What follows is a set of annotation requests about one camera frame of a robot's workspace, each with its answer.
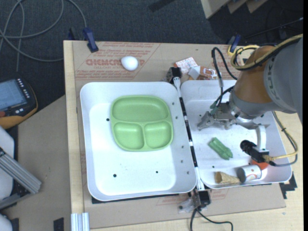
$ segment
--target tin can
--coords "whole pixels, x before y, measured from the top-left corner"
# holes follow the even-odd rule
[[[248,165],[241,167],[237,170],[237,177],[242,183],[246,181],[260,179],[261,176],[262,172],[258,165]]]

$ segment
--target green divided plate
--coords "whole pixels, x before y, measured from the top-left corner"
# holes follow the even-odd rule
[[[160,150],[173,140],[169,107],[155,96],[117,98],[111,105],[110,121],[113,137],[124,150]]]

